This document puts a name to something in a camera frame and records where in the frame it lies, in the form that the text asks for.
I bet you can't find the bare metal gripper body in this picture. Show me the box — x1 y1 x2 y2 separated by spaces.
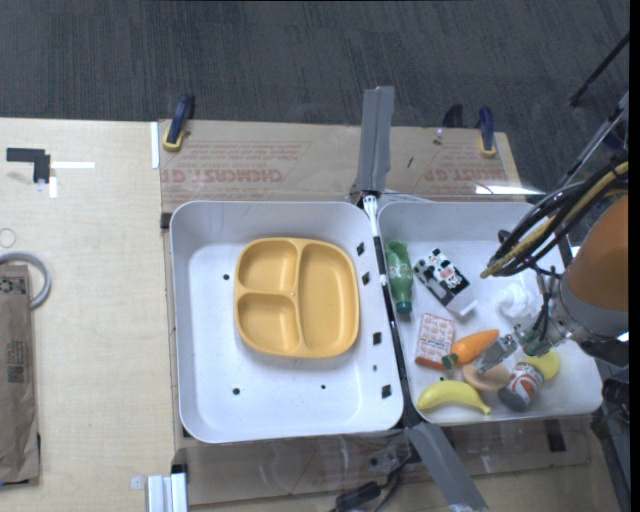
510 303 575 357

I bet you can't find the orange carrot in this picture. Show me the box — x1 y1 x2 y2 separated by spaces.
441 328 501 371

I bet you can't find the beige round biscuit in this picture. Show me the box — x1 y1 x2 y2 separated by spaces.
461 361 512 393

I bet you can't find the yellow lemon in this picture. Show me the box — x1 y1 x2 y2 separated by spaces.
523 349 562 382

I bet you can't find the white crumpled lump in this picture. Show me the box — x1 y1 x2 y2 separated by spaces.
495 282 537 320

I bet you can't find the orange and white can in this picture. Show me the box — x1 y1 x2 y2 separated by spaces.
497 361 546 414

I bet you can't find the yellow banana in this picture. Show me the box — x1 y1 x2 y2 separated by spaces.
416 379 493 417

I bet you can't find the orange and white biscuit packet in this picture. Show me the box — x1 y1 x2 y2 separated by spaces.
414 312 457 371

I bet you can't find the white cow print milk carton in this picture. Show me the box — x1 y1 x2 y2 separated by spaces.
412 247 479 318

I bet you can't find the green plastic bottle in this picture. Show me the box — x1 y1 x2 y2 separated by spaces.
383 240 416 316

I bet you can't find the white plastic tray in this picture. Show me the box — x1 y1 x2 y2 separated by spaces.
375 199 605 428
168 199 405 445

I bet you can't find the yellow divided plate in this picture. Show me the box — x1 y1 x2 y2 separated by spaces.
233 236 362 360

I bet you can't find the brown cardboard board red print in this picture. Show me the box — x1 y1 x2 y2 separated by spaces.
157 118 592 506

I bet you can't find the brown paper bag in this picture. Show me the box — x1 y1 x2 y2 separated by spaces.
0 264 42 486

